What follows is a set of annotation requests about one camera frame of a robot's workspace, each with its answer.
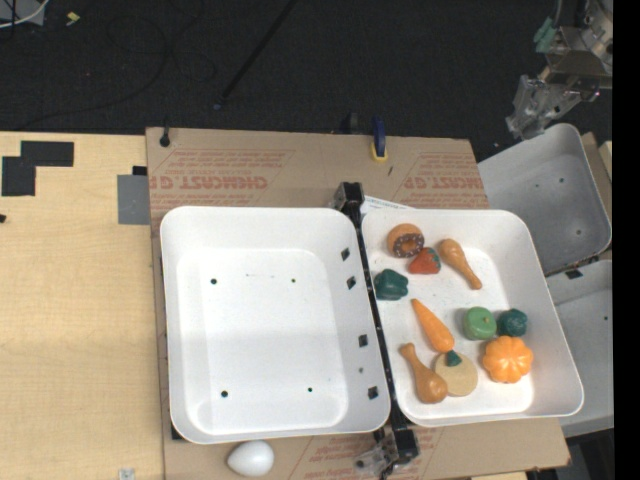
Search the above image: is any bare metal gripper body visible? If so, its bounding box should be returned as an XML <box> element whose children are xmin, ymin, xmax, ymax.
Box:
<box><xmin>543</xmin><ymin>0</ymin><xmax>615</xmax><ymax>103</ymax></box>

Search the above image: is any white plastic tray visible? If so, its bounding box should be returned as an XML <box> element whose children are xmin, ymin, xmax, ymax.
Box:
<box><xmin>159</xmin><ymin>205</ymin><xmax>393</xmax><ymax>446</ymax></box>
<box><xmin>360</xmin><ymin>208</ymin><xmax>586</xmax><ymax>429</ymax></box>
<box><xmin>544</xmin><ymin>259</ymin><xmax>615</xmax><ymax>439</ymax></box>
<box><xmin>476</xmin><ymin>122</ymin><xmax>613</xmax><ymax>277</ymax></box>

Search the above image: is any tan chicken drumstick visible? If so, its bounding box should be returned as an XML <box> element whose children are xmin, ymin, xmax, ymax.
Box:
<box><xmin>437</xmin><ymin>238</ymin><xmax>484</xmax><ymax>291</ymax></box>
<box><xmin>398</xmin><ymin>342</ymin><xmax>449</xmax><ymax>405</ymax></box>

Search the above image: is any white paper label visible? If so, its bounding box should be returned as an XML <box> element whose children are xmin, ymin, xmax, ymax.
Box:
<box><xmin>361</xmin><ymin>194</ymin><xmax>417</xmax><ymax>214</ymax></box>

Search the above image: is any brown doughnut with sprinkles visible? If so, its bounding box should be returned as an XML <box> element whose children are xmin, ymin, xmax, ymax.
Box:
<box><xmin>386</xmin><ymin>223</ymin><xmax>426</xmax><ymax>260</ymax></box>

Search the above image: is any red strawberry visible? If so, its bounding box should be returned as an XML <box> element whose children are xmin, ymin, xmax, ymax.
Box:
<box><xmin>407</xmin><ymin>246</ymin><xmax>443</xmax><ymax>276</ymax></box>

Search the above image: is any light green apple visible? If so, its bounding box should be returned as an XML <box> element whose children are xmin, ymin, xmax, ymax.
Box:
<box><xmin>461</xmin><ymin>306</ymin><xmax>499</xmax><ymax>342</ymax></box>

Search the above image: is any brown cardboard board, red print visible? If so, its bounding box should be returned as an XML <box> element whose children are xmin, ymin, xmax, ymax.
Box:
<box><xmin>144</xmin><ymin>126</ymin><xmax>572</xmax><ymax>480</ymax></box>

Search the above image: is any orange carrot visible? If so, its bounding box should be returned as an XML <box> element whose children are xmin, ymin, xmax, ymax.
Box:
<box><xmin>410</xmin><ymin>298</ymin><xmax>456</xmax><ymax>354</ymax></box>

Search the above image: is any orange pumpkin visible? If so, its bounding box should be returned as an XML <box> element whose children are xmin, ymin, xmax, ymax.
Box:
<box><xmin>481</xmin><ymin>335</ymin><xmax>535</xmax><ymax>385</ymax></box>

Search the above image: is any thin black rod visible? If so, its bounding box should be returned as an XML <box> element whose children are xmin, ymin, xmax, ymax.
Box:
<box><xmin>345</xmin><ymin>201</ymin><xmax>407</xmax><ymax>435</ymax></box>

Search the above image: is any beige round with green stem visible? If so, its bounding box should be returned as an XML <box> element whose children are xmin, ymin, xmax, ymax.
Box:
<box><xmin>433</xmin><ymin>349</ymin><xmax>480</xmax><ymax>398</ymax></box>

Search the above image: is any white egg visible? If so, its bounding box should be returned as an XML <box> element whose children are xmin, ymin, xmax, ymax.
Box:
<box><xmin>226</xmin><ymin>439</ymin><xmax>276</xmax><ymax>479</ymax></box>

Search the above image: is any black block with wires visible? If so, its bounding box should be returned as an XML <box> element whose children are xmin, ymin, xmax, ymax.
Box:
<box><xmin>332</xmin><ymin>181</ymin><xmax>366</xmax><ymax>215</ymax></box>
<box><xmin>388</xmin><ymin>427</ymin><xmax>419</xmax><ymax>465</ymax></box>

